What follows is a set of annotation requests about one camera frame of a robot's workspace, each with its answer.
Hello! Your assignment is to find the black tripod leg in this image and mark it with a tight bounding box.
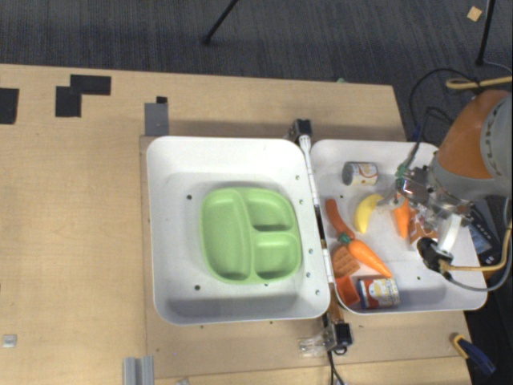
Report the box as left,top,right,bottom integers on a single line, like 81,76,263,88
475,0,504,67
201,0,258,47

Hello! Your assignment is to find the orange cube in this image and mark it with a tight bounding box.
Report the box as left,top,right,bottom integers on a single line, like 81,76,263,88
334,275,362,308

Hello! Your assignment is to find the white plastic tray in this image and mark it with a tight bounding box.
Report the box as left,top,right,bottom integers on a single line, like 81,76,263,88
310,138,489,316
146,136,332,326

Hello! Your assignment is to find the yellow banana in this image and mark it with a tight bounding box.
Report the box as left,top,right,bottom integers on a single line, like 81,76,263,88
353,192,386,234

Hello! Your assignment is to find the black block with thin wires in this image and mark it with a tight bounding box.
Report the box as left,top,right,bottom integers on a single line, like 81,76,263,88
291,118,313,138
332,322,355,355

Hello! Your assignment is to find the red and yellow labelled can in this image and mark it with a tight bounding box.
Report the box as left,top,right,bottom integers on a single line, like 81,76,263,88
355,277,402,310

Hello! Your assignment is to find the orange and white packet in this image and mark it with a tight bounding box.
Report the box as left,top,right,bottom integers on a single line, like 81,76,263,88
407,209,438,253

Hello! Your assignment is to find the small orange carrot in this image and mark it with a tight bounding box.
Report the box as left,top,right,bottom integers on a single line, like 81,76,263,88
392,198,411,241

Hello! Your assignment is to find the black cylinder on white bracket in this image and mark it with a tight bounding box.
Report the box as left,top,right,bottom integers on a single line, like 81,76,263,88
416,213,463,274

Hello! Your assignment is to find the green divided plate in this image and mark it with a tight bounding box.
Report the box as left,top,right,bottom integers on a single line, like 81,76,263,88
199,187,303,286

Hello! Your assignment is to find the red sausage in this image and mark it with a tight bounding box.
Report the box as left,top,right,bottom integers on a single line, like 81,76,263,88
324,198,356,241

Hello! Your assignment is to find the thin black and white rod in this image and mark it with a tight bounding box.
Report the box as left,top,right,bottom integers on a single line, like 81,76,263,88
297,134,336,285

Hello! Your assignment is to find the small white and orange can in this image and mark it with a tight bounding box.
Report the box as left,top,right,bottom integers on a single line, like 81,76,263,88
341,161,379,187

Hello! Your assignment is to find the orange carrot with green top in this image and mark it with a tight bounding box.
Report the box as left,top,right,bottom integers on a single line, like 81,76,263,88
337,233,394,279

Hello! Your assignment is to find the brown biscuit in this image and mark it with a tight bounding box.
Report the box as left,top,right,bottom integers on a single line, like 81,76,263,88
331,245,361,278

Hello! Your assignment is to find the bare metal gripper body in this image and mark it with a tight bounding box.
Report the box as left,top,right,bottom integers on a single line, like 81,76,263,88
394,165,475,225

